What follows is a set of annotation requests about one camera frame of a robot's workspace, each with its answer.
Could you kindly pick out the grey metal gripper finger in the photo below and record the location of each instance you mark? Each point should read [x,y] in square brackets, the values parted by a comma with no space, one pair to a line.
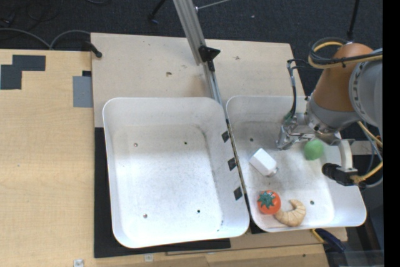
[293,139]
[281,141]

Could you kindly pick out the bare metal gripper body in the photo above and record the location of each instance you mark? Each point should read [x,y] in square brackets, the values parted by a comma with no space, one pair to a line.
[301,126]

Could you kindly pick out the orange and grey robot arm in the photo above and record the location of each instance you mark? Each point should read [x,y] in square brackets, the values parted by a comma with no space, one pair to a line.
[334,87]

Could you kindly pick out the green ball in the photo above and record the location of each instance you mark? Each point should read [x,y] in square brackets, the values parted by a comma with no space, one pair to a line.
[313,150]

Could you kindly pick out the white plastic bottle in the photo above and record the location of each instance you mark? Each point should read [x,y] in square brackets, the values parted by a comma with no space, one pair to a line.
[262,162]

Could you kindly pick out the white plastic tray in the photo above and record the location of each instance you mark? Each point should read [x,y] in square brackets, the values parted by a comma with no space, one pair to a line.
[168,172]
[290,181]

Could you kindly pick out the red tomato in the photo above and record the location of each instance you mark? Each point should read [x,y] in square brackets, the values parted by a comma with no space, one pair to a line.
[269,203]

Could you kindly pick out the beige croissant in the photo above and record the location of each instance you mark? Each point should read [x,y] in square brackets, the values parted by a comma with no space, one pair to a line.
[293,215]

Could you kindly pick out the pale wood board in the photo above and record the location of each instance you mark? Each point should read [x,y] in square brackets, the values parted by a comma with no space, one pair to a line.
[150,72]

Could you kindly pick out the black cylinder on white bracket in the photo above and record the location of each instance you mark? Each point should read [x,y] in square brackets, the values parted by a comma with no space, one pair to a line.
[339,172]

